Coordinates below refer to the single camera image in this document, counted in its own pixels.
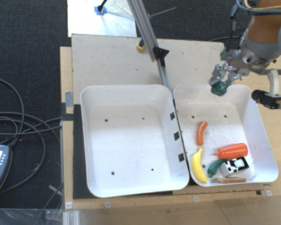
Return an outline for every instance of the blue plastic piece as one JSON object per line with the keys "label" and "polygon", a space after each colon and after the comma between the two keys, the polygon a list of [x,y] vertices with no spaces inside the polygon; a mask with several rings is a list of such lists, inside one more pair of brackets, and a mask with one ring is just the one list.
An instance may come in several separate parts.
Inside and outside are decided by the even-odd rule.
{"label": "blue plastic piece", "polygon": [[97,6],[97,7],[95,7],[95,13],[96,13],[97,15],[103,16],[104,14],[107,14],[107,8],[103,6],[102,12],[99,12],[99,11],[98,11],[98,6]]}

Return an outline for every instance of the toy banana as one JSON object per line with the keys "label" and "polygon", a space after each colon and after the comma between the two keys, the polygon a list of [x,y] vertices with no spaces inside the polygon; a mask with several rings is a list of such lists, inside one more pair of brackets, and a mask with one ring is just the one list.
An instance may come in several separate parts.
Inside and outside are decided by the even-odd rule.
{"label": "toy banana", "polygon": [[227,161],[226,159],[220,159],[220,160],[214,161],[207,169],[207,173],[208,173],[209,177],[212,178],[212,176],[214,176],[216,174],[216,170],[219,168],[219,166],[221,166],[221,164],[226,161]]}
{"label": "toy banana", "polygon": [[192,156],[192,171],[196,178],[201,181],[201,182],[208,182],[208,178],[205,175],[202,167],[201,167],[201,153],[203,149],[200,148],[199,151],[197,151],[193,156]]}

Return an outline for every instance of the orange sausage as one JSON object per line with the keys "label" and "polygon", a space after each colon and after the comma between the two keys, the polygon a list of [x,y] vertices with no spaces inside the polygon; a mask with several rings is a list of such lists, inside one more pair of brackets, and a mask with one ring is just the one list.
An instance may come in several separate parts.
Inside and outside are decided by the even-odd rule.
{"label": "orange sausage", "polygon": [[198,130],[197,130],[197,144],[199,146],[203,145],[204,141],[203,141],[203,132],[205,130],[205,128],[207,127],[208,123],[206,121],[203,121],[200,123]]}

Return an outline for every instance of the white tray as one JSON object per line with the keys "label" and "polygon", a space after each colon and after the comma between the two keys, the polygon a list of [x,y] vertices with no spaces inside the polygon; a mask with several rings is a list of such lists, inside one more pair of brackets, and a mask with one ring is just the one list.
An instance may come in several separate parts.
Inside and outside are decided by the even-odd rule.
{"label": "white tray", "polygon": [[[201,165],[205,165],[203,170],[207,175],[210,164],[218,160],[218,157],[213,155],[218,148],[245,143],[249,150],[246,158],[250,168],[235,176],[246,178],[246,183],[276,180],[278,167],[258,107],[251,99],[252,91],[243,85],[232,85],[223,97],[219,97],[212,94],[210,89],[209,85],[180,85],[174,91],[188,160],[191,161],[192,155],[202,147]],[[203,134],[204,144],[198,146],[196,132],[202,121],[207,121],[208,126]],[[202,183],[193,175],[190,162],[189,166],[192,178],[199,185],[225,185],[214,182],[214,178],[222,177],[219,169],[208,183]]]}
{"label": "white tray", "polygon": [[178,190],[188,184],[173,98],[164,86],[87,87],[81,113],[87,184],[95,196]]}

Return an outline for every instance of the yellow banana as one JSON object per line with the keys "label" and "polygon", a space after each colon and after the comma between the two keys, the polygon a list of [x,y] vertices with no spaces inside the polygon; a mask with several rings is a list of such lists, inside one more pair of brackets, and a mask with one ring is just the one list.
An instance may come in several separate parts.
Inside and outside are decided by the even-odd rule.
{"label": "yellow banana", "polygon": [[196,178],[201,181],[201,182],[208,182],[208,178],[205,175],[202,167],[201,167],[201,153],[203,149],[200,148],[199,151],[197,151],[193,156],[192,156],[192,171],[193,174],[196,176]]}

